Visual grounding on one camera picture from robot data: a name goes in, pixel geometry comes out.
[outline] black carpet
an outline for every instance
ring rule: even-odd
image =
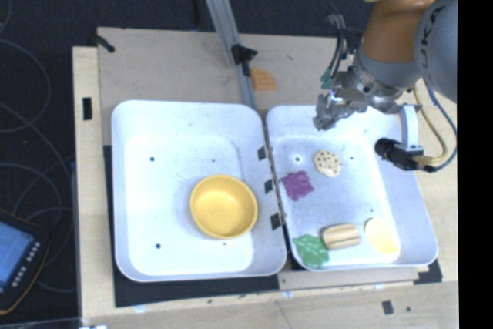
[[[329,3],[353,29],[364,28],[371,10],[361,0],[231,3],[240,32],[274,35],[334,35],[324,20]],[[0,22],[0,208],[55,227],[39,282],[0,325],[77,317],[71,48],[88,45],[99,26],[213,31],[213,25],[204,0],[0,0]]]

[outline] black clip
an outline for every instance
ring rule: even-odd
[[[107,49],[108,52],[114,52],[116,50],[113,45],[109,44],[106,39],[104,39],[103,37],[101,37],[99,35],[94,35],[94,36],[89,37],[88,44],[90,46],[95,46],[95,47],[100,45],[100,46],[104,47],[105,49]]]
[[[239,44],[235,44],[231,48],[231,52],[233,53],[234,62],[237,65],[241,64],[243,74],[247,77],[250,77],[250,67],[248,65],[248,62],[251,61],[253,57],[259,52],[255,51],[254,49],[242,47]]]

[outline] white tray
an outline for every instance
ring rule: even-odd
[[[421,266],[438,255],[438,244],[413,172],[398,169],[374,152],[381,137],[401,139],[397,118],[369,108],[317,131],[313,106],[278,106],[267,114],[267,133],[277,175],[289,242],[298,263],[308,270],[362,267]],[[327,177],[314,166],[314,154],[326,149],[343,163],[339,176]],[[304,171],[314,188],[298,200],[289,198],[281,179]],[[401,247],[398,256],[384,255],[364,236],[364,223],[380,217],[389,224]],[[332,224],[354,223],[362,241],[355,247],[329,251],[328,262],[308,266],[294,238],[320,236]]]
[[[260,117],[236,104],[127,101],[112,114],[116,263],[135,281],[266,276],[287,258]],[[253,229],[233,240],[203,235],[189,195],[203,177],[245,182],[259,205]]]

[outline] yellow bowl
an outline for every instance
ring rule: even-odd
[[[235,177],[218,174],[204,178],[193,188],[189,203],[195,224],[217,239],[239,237],[257,221],[255,195]]]

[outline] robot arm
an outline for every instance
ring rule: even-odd
[[[414,135],[414,124],[407,122],[409,105],[396,101],[416,81],[423,78],[428,89],[457,102],[458,0],[370,1],[376,4],[352,65],[347,71],[327,70],[322,77],[329,92],[318,98],[314,124],[327,130],[371,106],[401,116],[405,142]],[[414,111],[421,108],[413,106]],[[402,152],[395,152],[396,144]],[[412,157],[422,154],[414,139],[404,145],[381,141],[376,150],[406,170],[416,169]]]

